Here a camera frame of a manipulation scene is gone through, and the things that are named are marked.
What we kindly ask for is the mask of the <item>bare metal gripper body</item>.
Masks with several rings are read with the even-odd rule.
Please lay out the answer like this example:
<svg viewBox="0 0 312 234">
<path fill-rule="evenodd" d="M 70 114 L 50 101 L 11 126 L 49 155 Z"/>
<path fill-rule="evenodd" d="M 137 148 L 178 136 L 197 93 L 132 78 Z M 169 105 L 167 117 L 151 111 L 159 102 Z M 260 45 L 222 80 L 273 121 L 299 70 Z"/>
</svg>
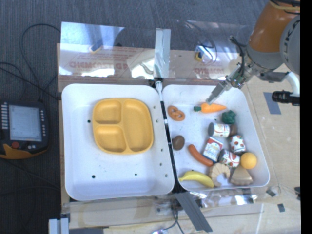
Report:
<svg viewBox="0 0 312 234">
<path fill-rule="evenodd" d="M 230 88 L 241 89 L 253 76 L 257 76 L 260 72 L 259 66 L 254 62 L 241 61 L 236 68 L 226 76 L 226 84 Z"/>
</svg>

